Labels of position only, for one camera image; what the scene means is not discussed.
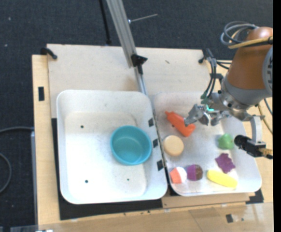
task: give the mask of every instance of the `teal object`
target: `teal object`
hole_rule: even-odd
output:
[[[112,154],[124,165],[138,165],[148,160],[152,153],[149,136],[136,126],[121,126],[111,135]]]
[[[219,142],[219,148],[221,148],[221,149],[232,149],[232,148],[234,148],[233,137],[228,133],[225,133],[224,135],[222,135],[218,139],[218,142]]]

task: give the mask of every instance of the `black fabric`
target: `black fabric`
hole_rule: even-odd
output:
[[[57,141],[57,119],[52,119],[54,154],[56,160],[56,175],[59,199],[60,219],[67,220],[102,214],[112,214],[119,212],[141,211],[162,208],[162,200],[147,200],[133,202],[116,203],[94,203],[94,204],[72,204],[64,199],[60,191],[60,175],[58,165],[58,141]]]
[[[119,40],[105,3],[113,45]],[[234,50],[220,43],[223,27],[240,20],[273,26],[273,0],[123,0],[137,47],[210,48],[217,59]],[[105,45],[98,0],[0,0],[0,129],[33,125],[31,56],[47,43]],[[0,195],[0,226],[34,224],[30,135],[0,135],[13,175]],[[0,166],[0,186],[8,170]]]

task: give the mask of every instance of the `wooden table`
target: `wooden table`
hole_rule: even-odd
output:
[[[49,45],[55,54],[61,48],[60,45]],[[91,54],[99,49],[109,51],[108,61],[120,59],[119,64],[124,65],[124,56],[120,51],[120,47],[100,47],[88,46]],[[186,73],[178,72],[180,66],[188,68],[191,62],[196,62],[202,57],[200,50],[183,50],[183,49],[157,49],[157,48],[138,48],[138,54],[154,59],[152,62],[145,63],[145,80],[149,90],[149,95],[156,93],[161,88],[159,85],[162,80],[168,80],[167,89],[180,91],[176,86],[176,82],[172,83],[170,79],[181,76],[180,83],[184,87],[189,88],[191,80],[187,78]],[[164,66],[158,66],[158,59],[164,59]],[[37,195],[37,223],[40,229],[53,229],[56,231],[210,231],[210,228],[221,228],[221,231],[241,231],[247,223],[232,223],[229,226],[225,219],[228,212],[235,214],[250,214],[250,222],[254,224],[254,231],[270,231],[273,230],[273,166],[272,160],[265,158],[257,158],[257,165],[262,176],[262,193],[264,203],[246,205],[254,193],[244,194],[224,194],[197,196],[197,197],[181,197],[170,196],[166,194],[163,198],[163,208],[151,211],[139,211],[119,214],[106,214],[92,217],[82,217],[71,220],[60,220],[58,193],[56,184],[56,170],[53,146],[53,134],[51,125],[51,95],[50,95],[50,78],[49,78],[49,56],[33,55],[32,56],[32,77],[33,77],[33,98],[34,98],[34,126],[35,126],[35,154],[34,161],[36,163],[36,195]],[[219,73],[224,74],[225,70],[219,69]],[[41,88],[43,88],[44,97],[41,97]],[[268,124],[272,127],[272,116],[269,114],[265,104],[261,102],[262,111],[266,115]],[[257,108],[250,110],[251,114],[260,114]],[[244,123],[247,136],[251,135],[251,126]],[[268,128],[263,125],[263,140],[267,143],[267,148],[273,148],[272,134]],[[257,216],[265,217],[265,219],[256,219]],[[206,224],[206,219],[210,219],[211,227]]]

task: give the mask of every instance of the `orange toy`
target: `orange toy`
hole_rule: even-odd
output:
[[[175,112],[167,112],[165,111],[167,115],[168,121],[178,130],[181,132],[181,134],[185,137],[188,137],[191,135],[191,133],[196,128],[195,124],[190,124],[188,126],[185,126],[184,124],[184,118],[178,115]]]

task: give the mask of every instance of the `teal bowl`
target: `teal bowl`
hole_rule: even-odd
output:
[[[144,163],[151,156],[149,136],[136,126],[121,126],[111,135],[112,154],[124,165]]]

